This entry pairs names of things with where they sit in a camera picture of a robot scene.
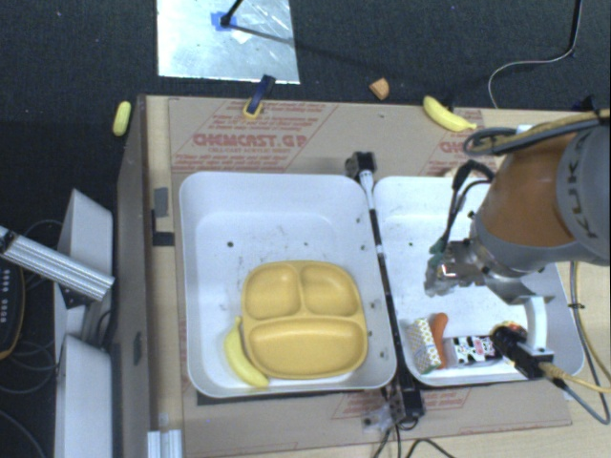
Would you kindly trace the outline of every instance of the yellow plate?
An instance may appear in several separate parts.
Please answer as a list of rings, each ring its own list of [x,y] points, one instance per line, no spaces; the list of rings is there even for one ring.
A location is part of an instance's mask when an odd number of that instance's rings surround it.
[[[332,377],[367,356],[358,288],[335,264],[280,261],[255,268],[242,289],[242,317],[248,357],[270,377]]]

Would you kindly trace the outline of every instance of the metal plate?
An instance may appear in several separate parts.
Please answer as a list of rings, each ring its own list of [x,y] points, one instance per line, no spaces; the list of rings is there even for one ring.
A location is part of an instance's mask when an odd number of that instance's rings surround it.
[[[288,0],[244,0],[224,29],[235,0],[157,0],[158,73],[182,78],[299,84]]]

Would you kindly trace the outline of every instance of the black carpet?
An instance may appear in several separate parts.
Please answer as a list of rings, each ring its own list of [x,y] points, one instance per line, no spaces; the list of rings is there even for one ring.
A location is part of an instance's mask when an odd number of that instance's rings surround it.
[[[455,106],[492,107],[499,66],[548,59],[569,46],[574,0],[290,0],[302,84],[273,97],[373,102],[384,76],[389,103],[432,94]],[[583,0],[575,52],[512,69],[494,83],[502,108],[571,110],[588,95],[609,106],[611,0]],[[137,94],[247,97],[246,83],[157,75],[156,0],[0,0],[0,225],[24,232],[62,219],[77,188],[113,209],[124,138],[110,132],[116,104]],[[36,233],[53,237],[52,227]],[[53,337],[51,288],[29,294],[23,340]],[[0,362],[0,385],[33,376]],[[0,391],[0,409],[53,455],[54,389]],[[0,416],[0,456],[35,456]]]

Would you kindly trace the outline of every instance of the banana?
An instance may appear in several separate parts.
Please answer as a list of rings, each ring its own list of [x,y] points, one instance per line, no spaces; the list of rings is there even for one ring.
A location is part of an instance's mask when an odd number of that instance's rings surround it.
[[[229,365],[236,372],[236,374],[247,384],[253,386],[268,386],[269,380],[265,375],[262,374],[255,366],[250,363],[246,357],[242,347],[242,336],[240,335],[240,324],[242,318],[237,317],[236,321],[229,331],[229,334],[225,336],[223,342],[223,349],[225,350],[225,357],[229,362]]]
[[[422,102],[422,106],[432,120],[449,131],[459,133],[465,129],[477,128],[475,124],[469,122],[464,117],[450,112],[432,96],[426,95]]]

